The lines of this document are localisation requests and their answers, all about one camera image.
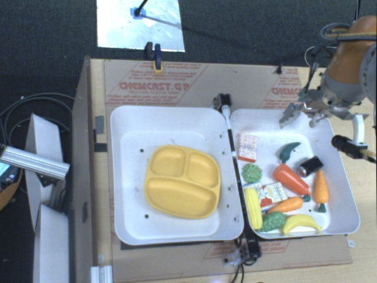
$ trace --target toy food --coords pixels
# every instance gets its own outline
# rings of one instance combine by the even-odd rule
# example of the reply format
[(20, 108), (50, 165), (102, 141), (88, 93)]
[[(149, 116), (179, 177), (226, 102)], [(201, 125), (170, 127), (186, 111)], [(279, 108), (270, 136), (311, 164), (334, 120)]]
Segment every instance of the toy food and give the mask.
[(244, 190), (244, 194), (249, 222), (253, 229), (260, 229), (262, 227), (263, 218), (258, 193), (252, 187), (248, 187)]
[(268, 214), (264, 218), (263, 225), (259, 231), (268, 232), (272, 231), (273, 229), (280, 229), (284, 226), (286, 217), (287, 215), (281, 212), (273, 212), (271, 214)]
[(315, 228), (318, 231), (321, 231), (322, 228), (315, 222), (315, 220), (305, 214), (298, 214), (289, 216), (283, 226), (283, 233), (289, 233), (292, 229), (298, 226), (308, 226), (310, 228)]
[(241, 133), (237, 149), (237, 158), (254, 163), (257, 159), (257, 137), (250, 133)]
[(281, 163), (272, 176), (299, 195), (311, 195), (309, 186), (285, 163)]
[(317, 156), (313, 156), (311, 159), (308, 159), (307, 161), (300, 164), (297, 172), (301, 175), (301, 177), (307, 177), (310, 174), (318, 171), (321, 167), (323, 167), (323, 163)]
[(286, 213), (286, 212), (290, 212), (291, 210), (298, 210), (302, 207), (302, 204), (303, 204), (302, 198), (298, 196), (291, 197), (291, 198), (281, 201), (276, 206), (269, 209), (267, 211), (267, 214), (278, 212), (278, 211), (281, 213)]
[(256, 164), (248, 163), (242, 168), (242, 176), (246, 182), (258, 182), (262, 178), (262, 170)]
[(261, 208), (281, 202), (288, 198), (283, 185), (280, 182), (266, 186), (262, 186), (260, 182), (256, 182), (252, 183), (250, 186), (257, 191)]
[(290, 158), (290, 153), (298, 145), (300, 145), (300, 143), (290, 143), (290, 144), (285, 145), (285, 147), (279, 154), (279, 158), (281, 159), (283, 163), (286, 163), (286, 161)]
[(325, 203), (329, 201), (329, 191), (328, 186), (326, 184), (326, 179), (321, 170), (318, 170), (317, 172), (315, 188), (315, 200), (318, 203), (320, 203), (319, 208), (316, 211), (320, 213), (325, 213)]

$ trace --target white tray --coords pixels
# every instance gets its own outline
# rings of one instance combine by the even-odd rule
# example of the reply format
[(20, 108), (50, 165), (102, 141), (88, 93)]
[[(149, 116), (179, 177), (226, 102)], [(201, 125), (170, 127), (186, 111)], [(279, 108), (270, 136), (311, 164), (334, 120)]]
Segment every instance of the white tray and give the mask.
[[(256, 233), (265, 239), (279, 239), (346, 234), (357, 231), (360, 217), (340, 155), (331, 146), (333, 131), (330, 122), (327, 119), (322, 120), (317, 127), (310, 128), (308, 117), (301, 114), (291, 125), (280, 129), (279, 119), (282, 114), (282, 110), (236, 110), (231, 116), (234, 141), (236, 142), (237, 134), (243, 131), (251, 132), (252, 135), (258, 137), (255, 164), (262, 169), (260, 182), (263, 185), (276, 182), (272, 178), (272, 173), (280, 163), (279, 153), (282, 147), (288, 143), (300, 142), (301, 144), (295, 148), (286, 164), (296, 170), (302, 162), (317, 155), (324, 165), (322, 170), (329, 189), (327, 212), (315, 212), (315, 208), (318, 206), (313, 200), (315, 175), (310, 175), (303, 180), (309, 185), (312, 200), (308, 203), (305, 202), (301, 209), (287, 214), (303, 213), (312, 216), (316, 223), (322, 227), (321, 233), (302, 226), (287, 235), (282, 234), (279, 230)], [(245, 164), (246, 162), (238, 161), (240, 173)], [(288, 197), (297, 196), (286, 188), (285, 191)]]
[[(121, 106), (110, 119), (114, 214), (118, 237), (130, 245), (221, 241), (237, 238), (244, 221), (223, 116), (210, 108)], [(176, 144), (211, 155), (221, 171), (216, 211), (183, 219), (153, 209), (144, 196), (148, 160), (160, 146)]]

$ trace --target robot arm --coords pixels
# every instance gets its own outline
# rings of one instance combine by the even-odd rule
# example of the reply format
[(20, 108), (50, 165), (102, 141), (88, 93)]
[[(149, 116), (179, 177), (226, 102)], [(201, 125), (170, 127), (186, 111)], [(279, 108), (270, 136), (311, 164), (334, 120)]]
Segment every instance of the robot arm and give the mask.
[(280, 119), (281, 128), (295, 120), (301, 112), (311, 118), (311, 127), (331, 116), (352, 120), (353, 140), (336, 136), (332, 141), (333, 146), (352, 158), (375, 162), (366, 154), (368, 146), (363, 143), (363, 120), (368, 115), (352, 114), (349, 110), (360, 105), (366, 97), (376, 106), (376, 18), (363, 17), (349, 28), (330, 24), (321, 30), (324, 39), (335, 40), (339, 45), (322, 75), (320, 86), (309, 89), (311, 78), (318, 67), (318, 62), (314, 61), (309, 81), (299, 94), (300, 104), (290, 103)]

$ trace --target toy broccoli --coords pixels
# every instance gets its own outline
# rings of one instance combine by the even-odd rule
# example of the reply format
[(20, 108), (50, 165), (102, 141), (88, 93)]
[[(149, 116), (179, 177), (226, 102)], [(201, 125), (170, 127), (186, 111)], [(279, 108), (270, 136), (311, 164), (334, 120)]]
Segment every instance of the toy broccoli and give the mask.
[(263, 225), (259, 231), (268, 232), (268, 231), (272, 231), (273, 229), (282, 228), (285, 224), (286, 217), (287, 215), (281, 212), (272, 212), (271, 214), (268, 214), (264, 218)]
[(248, 163), (242, 168), (242, 176), (246, 182), (258, 182), (262, 178), (262, 170), (256, 164)]

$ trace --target clamp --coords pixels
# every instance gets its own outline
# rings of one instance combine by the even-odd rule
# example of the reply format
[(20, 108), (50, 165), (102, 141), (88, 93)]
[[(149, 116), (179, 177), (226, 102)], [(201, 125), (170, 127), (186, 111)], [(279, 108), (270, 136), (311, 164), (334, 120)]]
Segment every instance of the clamp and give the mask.
[(153, 61), (154, 73), (162, 73), (164, 71), (160, 44), (156, 44), (153, 51), (153, 43), (148, 42), (144, 48), (144, 59)]

